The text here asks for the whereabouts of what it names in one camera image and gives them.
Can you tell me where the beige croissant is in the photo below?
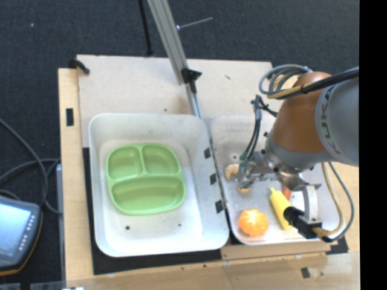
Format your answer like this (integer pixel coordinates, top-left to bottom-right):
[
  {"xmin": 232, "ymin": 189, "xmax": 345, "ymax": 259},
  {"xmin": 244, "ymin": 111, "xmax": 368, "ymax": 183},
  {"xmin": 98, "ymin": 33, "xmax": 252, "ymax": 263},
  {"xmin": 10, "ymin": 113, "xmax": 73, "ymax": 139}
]
[{"xmin": 224, "ymin": 163, "xmax": 241, "ymax": 181}]

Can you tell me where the white plastic tray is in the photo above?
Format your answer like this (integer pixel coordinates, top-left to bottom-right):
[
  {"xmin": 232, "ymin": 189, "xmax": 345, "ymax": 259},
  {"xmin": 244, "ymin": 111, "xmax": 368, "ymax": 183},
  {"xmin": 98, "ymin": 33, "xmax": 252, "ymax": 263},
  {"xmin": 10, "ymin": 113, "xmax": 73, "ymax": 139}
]
[
  {"xmin": 209, "ymin": 113, "xmax": 347, "ymax": 247},
  {"xmin": 88, "ymin": 112, "xmax": 230, "ymax": 258}
]

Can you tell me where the pale wood board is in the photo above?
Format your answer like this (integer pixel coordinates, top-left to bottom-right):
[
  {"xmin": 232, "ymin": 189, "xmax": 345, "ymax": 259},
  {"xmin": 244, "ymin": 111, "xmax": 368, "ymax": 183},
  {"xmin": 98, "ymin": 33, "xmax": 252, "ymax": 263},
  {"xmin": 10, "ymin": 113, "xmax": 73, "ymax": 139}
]
[{"xmin": 75, "ymin": 54, "xmax": 340, "ymax": 261}]

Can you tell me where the orange peeled mandarin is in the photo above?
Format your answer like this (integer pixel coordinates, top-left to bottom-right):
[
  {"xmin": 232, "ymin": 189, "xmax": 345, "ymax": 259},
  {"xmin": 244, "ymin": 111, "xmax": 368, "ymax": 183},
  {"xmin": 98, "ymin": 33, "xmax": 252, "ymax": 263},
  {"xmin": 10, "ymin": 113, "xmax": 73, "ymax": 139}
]
[{"xmin": 238, "ymin": 208, "xmax": 270, "ymax": 238}]

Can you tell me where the yellow squeeze bottle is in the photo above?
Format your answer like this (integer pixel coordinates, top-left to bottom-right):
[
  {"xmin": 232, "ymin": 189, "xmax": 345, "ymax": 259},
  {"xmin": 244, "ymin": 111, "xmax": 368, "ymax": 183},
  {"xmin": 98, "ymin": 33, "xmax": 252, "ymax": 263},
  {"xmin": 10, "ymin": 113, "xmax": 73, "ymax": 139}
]
[{"xmin": 268, "ymin": 187, "xmax": 294, "ymax": 231}]

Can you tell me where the green divided plate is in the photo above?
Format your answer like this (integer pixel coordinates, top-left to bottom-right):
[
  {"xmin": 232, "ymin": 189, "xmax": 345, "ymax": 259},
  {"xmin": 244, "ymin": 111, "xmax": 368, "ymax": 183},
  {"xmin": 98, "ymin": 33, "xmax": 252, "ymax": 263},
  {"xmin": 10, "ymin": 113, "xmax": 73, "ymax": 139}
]
[{"xmin": 105, "ymin": 143, "xmax": 187, "ymax": 216}]

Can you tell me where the black cylinder on white bracket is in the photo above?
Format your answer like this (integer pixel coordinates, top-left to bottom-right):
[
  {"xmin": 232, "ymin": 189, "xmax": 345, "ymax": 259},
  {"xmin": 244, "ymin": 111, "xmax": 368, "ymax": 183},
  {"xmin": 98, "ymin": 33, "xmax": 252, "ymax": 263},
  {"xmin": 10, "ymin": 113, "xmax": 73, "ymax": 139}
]
[{"xmin": 283, "ymin": 183, "xmax": 323, "ymax": 240}]

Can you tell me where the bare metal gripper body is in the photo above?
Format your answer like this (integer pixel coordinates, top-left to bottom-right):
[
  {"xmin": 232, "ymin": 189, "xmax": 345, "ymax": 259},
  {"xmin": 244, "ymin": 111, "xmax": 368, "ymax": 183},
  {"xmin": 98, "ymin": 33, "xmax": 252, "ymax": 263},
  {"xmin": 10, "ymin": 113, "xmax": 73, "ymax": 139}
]
[{"xmin": 249, "ymin": 150, "xmax": 304, "ymax": 190}]

